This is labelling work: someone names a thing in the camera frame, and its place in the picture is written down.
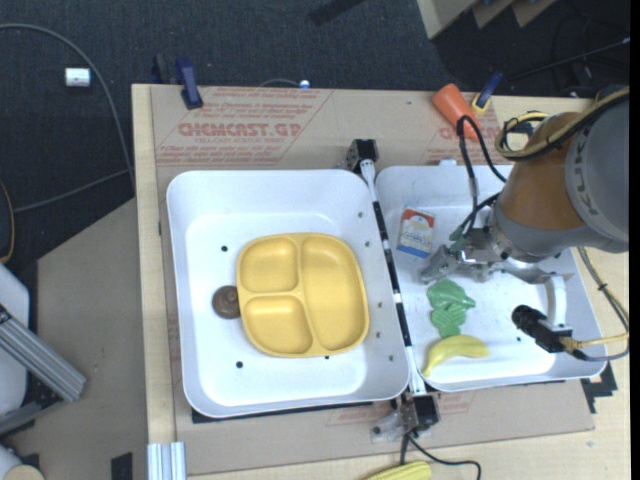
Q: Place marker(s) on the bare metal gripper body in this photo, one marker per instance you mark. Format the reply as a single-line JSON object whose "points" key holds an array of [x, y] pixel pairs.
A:
{"points": [[482, 248]]}

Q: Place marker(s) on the white plastic tray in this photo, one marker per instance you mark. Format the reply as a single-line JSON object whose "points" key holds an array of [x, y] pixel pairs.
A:
{"points": [[500, 358], [215, 378]]}

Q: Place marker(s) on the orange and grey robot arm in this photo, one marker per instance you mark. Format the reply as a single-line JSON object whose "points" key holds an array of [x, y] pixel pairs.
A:
{"points": [[560, 188]]}

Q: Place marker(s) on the green broccoli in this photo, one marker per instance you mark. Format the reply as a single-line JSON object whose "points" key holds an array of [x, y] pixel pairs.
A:
{"points": [[450, 303]]}

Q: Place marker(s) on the yellow banana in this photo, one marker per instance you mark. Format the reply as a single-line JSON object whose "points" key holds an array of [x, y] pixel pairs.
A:
{"points": [[457, 349]]}

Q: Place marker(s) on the brown cardboard board red print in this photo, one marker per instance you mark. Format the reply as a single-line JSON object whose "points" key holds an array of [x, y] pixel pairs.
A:
{"points": [[310, 118]]}

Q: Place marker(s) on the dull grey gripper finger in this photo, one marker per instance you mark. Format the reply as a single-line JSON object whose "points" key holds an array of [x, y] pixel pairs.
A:
{"points": [[479, 273], [436, 264]]}

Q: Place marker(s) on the yellow corn cob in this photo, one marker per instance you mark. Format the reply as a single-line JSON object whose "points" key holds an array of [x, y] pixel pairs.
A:
{"points": [[405, 470]]}

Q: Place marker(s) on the blue white orange carton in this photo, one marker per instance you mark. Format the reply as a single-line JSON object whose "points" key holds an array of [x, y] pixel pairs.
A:
{"points": [[416, 233]]}

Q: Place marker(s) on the thin black and white rod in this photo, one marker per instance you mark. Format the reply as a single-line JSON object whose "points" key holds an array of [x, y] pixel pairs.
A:
{"points": [[386, 248]]}

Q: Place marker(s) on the yellow divided plate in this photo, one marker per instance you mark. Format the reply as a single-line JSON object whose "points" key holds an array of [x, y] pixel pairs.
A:
{"points": [[320, 293]]}

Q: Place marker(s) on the black cylinder on white bracket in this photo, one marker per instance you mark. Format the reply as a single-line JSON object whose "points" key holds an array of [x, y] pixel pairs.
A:
{"points": [[536, 326]]}

